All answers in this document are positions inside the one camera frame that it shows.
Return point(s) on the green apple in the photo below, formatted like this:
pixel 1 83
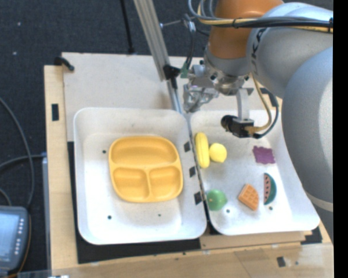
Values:
pixel 216 200

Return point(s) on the watermelon slice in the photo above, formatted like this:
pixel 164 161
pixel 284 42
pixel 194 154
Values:
pixel 270 189

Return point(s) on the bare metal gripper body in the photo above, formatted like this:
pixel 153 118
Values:
pixel 208 81

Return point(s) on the purple flat toy grapes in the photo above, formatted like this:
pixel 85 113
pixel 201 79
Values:
pixel 264 155

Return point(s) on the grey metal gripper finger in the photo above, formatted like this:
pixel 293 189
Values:
pixel 190 100
pixel 206 98

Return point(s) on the orange waffle piece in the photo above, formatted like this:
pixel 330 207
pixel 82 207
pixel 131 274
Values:
pixel 249 198

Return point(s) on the white plastic tray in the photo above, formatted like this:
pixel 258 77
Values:
pixel 281 216
pixel 95 213

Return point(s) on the yellow divided plate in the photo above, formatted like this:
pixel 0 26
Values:
pixel 145 169

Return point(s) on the yellow lemon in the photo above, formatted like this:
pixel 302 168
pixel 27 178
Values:
pixel 218 153

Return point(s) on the yellow doughnut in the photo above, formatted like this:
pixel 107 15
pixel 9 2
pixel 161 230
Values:
pixel 202 150

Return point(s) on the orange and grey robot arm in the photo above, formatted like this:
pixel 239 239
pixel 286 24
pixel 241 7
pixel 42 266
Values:
pixel 301 77

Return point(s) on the pale wood board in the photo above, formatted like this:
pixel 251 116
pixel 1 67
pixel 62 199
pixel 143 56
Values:
pixel 58 184

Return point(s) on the black cylinder on white bracket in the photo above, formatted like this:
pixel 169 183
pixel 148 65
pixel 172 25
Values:
pixel 240 125

